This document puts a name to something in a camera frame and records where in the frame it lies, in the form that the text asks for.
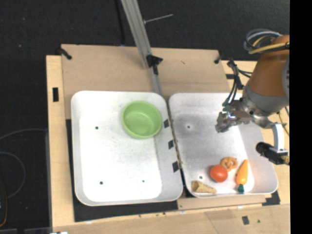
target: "black background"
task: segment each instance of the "black background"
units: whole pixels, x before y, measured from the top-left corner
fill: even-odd
[[[248,31],[290,33],[290,0],[138,0],[152,47],[217,49],[224,59],[257,60],[242,44]],[[47,129],[45,56],[62,43],[134,46],[121,3],[124,36],[115,0],[0,0],[0,136],[21,129]],[[26,131],[0,139],[0,152],[26,168],[22,190],[8,201],[3,228],[49,225],[45,133]],[[8,193],[23,172],[0,155]]]

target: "wooden table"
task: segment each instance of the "wooden table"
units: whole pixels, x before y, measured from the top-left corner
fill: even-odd
[[[281,233],[281,229],[290,232],[290,169],[286,165],[275,166],[280,205],[262,206],[271,195],[207,200],[181,197],[178,199],[178,211],[75,222],[65,125],[66,119],[70,118],[71,96],[79,90],[152,92],[153,88],[149,72],[141,67],[135,47],[64,44],[62,48],[73,56],[71,60],[64,56],[46,57],[51,220],[54,231],[75,231],[79,234],[86,233],[86,230],[88,233],[103,233],[105,230],[105,233],[120,233],[126,229],[127,233],[221,233],[226,231],[225,226],[233,224],[240,233],[258,233],[266,229],[270,229],[270,233]],[[177,92],[220,93],[230,90],[233,80],[226,80],[225,74],[231,74],[232,70],[226,65],[226,60],[214,63],[218,51],[152,50],[154,55],[164,58],[158,69],[165,99]],[[236,63],[245,71],[252,71],[255,66],[254,61]],[[246,84],[246,77],[241,76],[241,80]],[[286,112],[280,115],[289,126]],[[280,118],[273,115],[271,120],[279,122]],[[267,143],[273,143],[271,130],[262,130],[262,133]],[[285,137],[285,148],[289,150],[288,136]],[[250,216],[249,225],[241,221],[245,215]]]

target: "toy vegetable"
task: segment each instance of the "toy vegetable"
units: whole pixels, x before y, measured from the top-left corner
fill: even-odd
[[[244,185],[247,183],[248,178],[248,164],[248,160],[244,160],[237,173],[236,183],[238,184],[238,191],[240,193],[243,193],[245,191]]]

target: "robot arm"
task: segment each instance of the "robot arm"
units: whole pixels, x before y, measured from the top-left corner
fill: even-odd
[[[236,88],[233,86],[222,104],[223,112],[219,113],[215,126],[222,133],[231,126],[252,121],[261,128],[272,129],[274,146],[259,143],[256,149],[275,164],[289,164],[282,124],[273,123],[268,118],[289,105],[289,42],[289,35],[283,36],[268,30],[251,31],[246,36],[244,48],[250,54],[262,55],[239,100],[234,99]],[[238,68],[232,59],[228,65],[233,69],[235,78],[238,78]]]

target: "pretzel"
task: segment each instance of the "pretzel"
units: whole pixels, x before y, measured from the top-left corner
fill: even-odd
[[[221,165],[225,166],[229,172],[237,167],[237,160],[233,157],[225,157],[221,160]]]

